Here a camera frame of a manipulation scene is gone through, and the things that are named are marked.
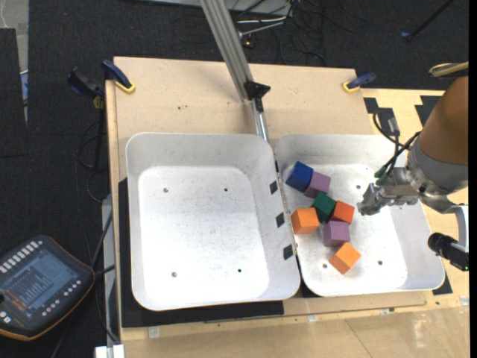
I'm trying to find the white plastic tray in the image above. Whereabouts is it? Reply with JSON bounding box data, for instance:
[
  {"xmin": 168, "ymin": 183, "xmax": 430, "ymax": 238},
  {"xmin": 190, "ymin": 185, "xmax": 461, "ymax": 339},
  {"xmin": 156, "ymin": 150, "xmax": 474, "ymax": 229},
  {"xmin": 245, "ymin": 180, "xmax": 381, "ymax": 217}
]
[
  {"xmin": 125, "ymin": 131, "xmax": 301, "ymax": 312},
  {"xmin": 274, "ymin": 134, "xmax": 446, "ymax": 298}
]

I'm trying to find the black cylinder on white bracket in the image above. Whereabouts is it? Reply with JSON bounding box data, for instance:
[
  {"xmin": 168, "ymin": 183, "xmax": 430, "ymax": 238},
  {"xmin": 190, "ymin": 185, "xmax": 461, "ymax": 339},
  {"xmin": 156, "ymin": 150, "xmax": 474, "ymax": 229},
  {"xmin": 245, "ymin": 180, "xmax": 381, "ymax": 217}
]
[{"xmin": 427, "ymin": 204, "xmax": 470, "ymax": 272}]

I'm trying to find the blue cube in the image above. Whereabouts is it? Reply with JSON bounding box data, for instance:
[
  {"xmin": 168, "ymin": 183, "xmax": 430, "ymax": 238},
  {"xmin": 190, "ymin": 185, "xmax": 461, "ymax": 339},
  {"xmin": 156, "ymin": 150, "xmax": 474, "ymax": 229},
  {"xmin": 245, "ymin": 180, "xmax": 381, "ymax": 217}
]
[{"xmin": 285, "ymin": 161, "xmax": 315, "ymax": 193}]

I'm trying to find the pale wood board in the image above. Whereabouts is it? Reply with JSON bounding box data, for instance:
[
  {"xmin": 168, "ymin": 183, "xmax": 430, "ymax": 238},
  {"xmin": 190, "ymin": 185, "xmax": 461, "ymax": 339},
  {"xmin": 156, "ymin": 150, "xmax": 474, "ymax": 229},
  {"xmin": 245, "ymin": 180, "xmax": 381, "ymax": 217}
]
[{"xmin": 113, "ymin": 56, "xmax": 428, "ymax": 342}]

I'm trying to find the green cube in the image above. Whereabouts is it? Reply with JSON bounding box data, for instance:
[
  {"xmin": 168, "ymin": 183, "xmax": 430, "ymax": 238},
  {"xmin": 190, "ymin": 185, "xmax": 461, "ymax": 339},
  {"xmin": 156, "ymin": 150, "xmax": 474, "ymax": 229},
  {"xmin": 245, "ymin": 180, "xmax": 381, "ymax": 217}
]
[{"xmin": 312, "ymin": 192, "xmax": 338, "ymax": 224}]

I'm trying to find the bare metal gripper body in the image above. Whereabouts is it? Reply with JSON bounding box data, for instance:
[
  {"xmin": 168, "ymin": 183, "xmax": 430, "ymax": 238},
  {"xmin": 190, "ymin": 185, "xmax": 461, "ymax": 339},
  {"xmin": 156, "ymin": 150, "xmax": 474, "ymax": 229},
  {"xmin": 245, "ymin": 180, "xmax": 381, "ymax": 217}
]
[{"xmin": 376, "ymin": 166, "xmax": 467, "ymax": 214}]

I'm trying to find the dark orange cube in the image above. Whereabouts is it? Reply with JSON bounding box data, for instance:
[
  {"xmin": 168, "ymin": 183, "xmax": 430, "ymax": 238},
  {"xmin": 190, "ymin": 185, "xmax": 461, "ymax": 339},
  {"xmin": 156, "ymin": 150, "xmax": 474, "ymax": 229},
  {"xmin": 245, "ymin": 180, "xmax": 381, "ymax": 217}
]
[{"xmin": 330, "ymin": 200, "xmax": 356, "ymax": 225}]

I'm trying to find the purple cube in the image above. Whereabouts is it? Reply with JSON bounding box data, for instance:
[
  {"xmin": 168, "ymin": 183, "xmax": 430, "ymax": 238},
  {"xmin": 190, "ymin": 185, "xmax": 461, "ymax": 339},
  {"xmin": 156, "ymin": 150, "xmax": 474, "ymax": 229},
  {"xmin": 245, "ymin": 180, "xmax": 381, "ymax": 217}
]
[
  {"xmin": 304, "ymin": 171, "xmax": 332, "ymax": 200},
  {"xmin": 322, "ymin": 220, "xmax": 352, "ymax": 248}
]

